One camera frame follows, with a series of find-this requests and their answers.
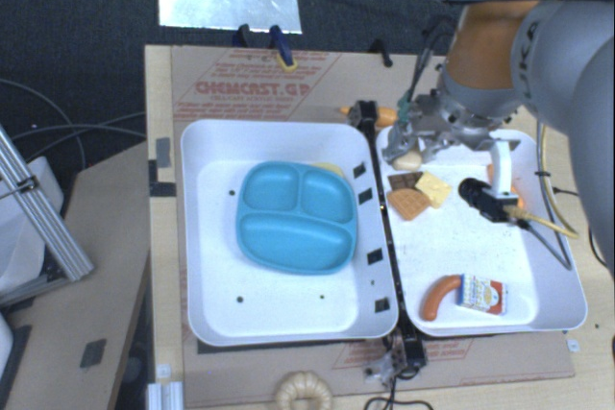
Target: toy sausage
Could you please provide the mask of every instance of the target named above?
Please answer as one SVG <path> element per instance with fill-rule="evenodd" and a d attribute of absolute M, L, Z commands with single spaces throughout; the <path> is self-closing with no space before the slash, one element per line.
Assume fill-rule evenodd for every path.
<path fill-rule="evenodd" d="M 449 292 L 461 287 L 461 276 L 447 276 L 438 280 L 428 292 L 421 310 L 421 318 L 432 322 L 438 315 L 438 307 Z"/>

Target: blue divided plate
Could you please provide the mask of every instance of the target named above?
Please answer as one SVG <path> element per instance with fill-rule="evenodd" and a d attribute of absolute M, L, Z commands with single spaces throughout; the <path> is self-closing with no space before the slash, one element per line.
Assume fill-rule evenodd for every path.
<path fill-rule="evenodd" d="M 294 162 L 263 162 L 241 186 L 236 233 L 252 260 L 295 274 L 332 274 L 357 245 L 350 185 L 331 171 Z"/>

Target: cardboard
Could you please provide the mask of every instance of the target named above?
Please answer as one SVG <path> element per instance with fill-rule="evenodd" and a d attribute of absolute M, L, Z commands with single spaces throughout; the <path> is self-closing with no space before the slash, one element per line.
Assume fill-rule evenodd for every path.
<path fill-rule="evenodd" d="M 185 407 L 268 401 L 288 374 L 300 370 L 316 372 L 337 396 L 381 392 L 380 383 L 367 382 L 364 374 L 368 363 L 383 356 L 381 340 L 226 350 L 198 343 L 185 318 L 179 139 L 188 123 L 198 118 L 341 122 L 339 108 L 357 100 L 395 108 L 409 84 L 415 58 L 394 56 L 393 67 L 385 68 L 377 55 L 295 52 L 299 69 L 288 74 L 269 50 L 173 47 L 168 56 L 173 135 L 155 137 L 172 137 L 175 148 Z M 429 90 L 436 76 L 432 65 L 417 91 Z M 157 75 L 156 90 L 164 88 L 164 77 Z M 561 332 L 433 339 L 426 349 L 429 365 L 411 381 L 400 383 L 400 389 L 574 375 Z"/>

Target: blue clamp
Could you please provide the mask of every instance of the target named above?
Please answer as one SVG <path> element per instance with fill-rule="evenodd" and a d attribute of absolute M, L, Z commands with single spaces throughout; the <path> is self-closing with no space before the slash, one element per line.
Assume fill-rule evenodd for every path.
<path fill-rule="evenodd" d="M 272 26 L 269 29 L 269 36 L 271 37 L 269 48 L 275 47 L 278 49 L 278 63 L 284 72 L 294 72 L 297 70 L 297 61 L 295 61 L 292 57 L 290 45 L 286 40 L 286 36 L 284 36 L 282 30 L 280 29 L 280 26 Z"/>

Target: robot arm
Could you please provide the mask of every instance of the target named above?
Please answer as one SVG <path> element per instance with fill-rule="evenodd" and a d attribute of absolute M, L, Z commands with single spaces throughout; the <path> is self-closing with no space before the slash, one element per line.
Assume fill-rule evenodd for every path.
<path fill-rule="evenodd" d="M 490 150 L 490 133 L 525 105 L 568 135 L 578 193 L 613 274 L 613 0 L 476 2 L 461 15 L 437 89 L 401 100 L 383 158 L 395 164 L 419 141 L 424 161 L 456 144 Z"/>

